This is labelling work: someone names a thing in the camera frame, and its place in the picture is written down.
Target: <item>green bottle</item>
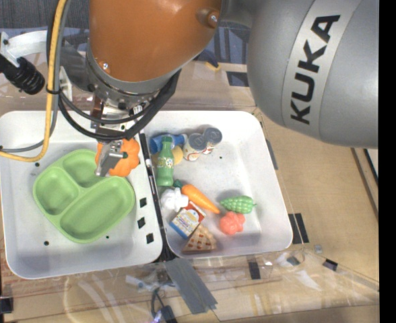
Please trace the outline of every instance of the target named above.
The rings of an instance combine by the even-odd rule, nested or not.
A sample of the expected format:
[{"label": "green bottle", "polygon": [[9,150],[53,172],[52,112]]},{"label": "green bottle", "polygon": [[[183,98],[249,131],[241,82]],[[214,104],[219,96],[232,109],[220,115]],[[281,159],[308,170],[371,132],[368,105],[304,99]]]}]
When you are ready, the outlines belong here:
[{"label": "green bottle", "polygon": [[174,156],[171,151],[171,137],[162,137],[162,149],[158,155],[156,164],[156,185],[172,186],[174,179]]}]

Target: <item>toy can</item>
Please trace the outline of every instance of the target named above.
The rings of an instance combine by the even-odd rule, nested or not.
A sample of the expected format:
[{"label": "toy can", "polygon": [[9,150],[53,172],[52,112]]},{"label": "toy can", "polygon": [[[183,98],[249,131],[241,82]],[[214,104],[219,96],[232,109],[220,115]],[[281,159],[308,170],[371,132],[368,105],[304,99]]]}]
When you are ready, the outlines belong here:
[{"label": "toy can", "polygon": [[222,132],[217,128],[207,128],[204,132],[205,140],[207,141],[203,154],[210,154],[214,147],[222,141]]},{"label": "toy can", "polygon": [[207,147],[207,140],[204,135],[199,133],[193,133],[187,139],[183,146],[183,157],[186,160],[195,161],[203,153]]}]

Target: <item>orange toy pumpkin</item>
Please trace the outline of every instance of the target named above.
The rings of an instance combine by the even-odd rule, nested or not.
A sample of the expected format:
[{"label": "orange toy pumpkin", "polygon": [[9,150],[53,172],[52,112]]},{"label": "orange toy pumpkin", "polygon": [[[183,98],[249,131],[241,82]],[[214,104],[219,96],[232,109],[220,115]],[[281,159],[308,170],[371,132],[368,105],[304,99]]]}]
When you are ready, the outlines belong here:
[{"label": "orange toy pumpkin", "polygon": [[[104,145],[98,144],[98,151],[96,152],[95,162],[98,163],[99,156]],[[108,173],[111,176],[126,177],[133,169],[135,169],[139,164],[139,153],[140,147],[139,143],[135,139],[126,140],[123,139],[122,147],[120,148],[120,153],[123,153],[123,158],[119,160],[114,169],[110,169]]]}]

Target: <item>orange carrot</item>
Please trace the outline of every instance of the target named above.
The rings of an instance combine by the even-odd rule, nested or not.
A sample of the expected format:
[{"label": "orange carrot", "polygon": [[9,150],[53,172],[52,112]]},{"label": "orange carrot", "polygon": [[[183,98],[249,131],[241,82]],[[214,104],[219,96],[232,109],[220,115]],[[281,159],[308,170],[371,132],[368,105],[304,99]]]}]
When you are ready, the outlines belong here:
[{"label": "orange carrot", "polygon": [[174,186],[180,188],[182,194],[189,197],[189,200],[198,205],[203,209],[207,209],[215,214],[219,214],[220,210],[212,203],[212,201],[206,197],[196,186],[192,184],[181,184],[179,180],[176,180]]}]

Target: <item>orange toy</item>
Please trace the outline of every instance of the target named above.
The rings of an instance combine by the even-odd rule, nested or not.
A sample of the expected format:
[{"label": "orange toy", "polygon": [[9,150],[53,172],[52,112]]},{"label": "orange toy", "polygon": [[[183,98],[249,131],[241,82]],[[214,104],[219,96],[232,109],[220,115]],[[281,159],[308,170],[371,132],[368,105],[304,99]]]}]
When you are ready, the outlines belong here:
[{"label": "orange toy", "polygon": [[[96,153],[95,162],[98,163],[98,159],[104,145],[98,144],[98,151]],[[120,152],[123,153],[123,159],[120,159],[114,169],[110,169],[108,172],[111,176],[126,177],[133,169],[139,164],[138,153],[140,150],[139,143],[135,139],[126,140],[123,139],[122,147]]]},{"label": "orange toy", "polygon": [[220,219],[219,227],[222,232],[232,236],[237,232],[243,231],[243,224],[246,221],[242,213],[229,211]]}]

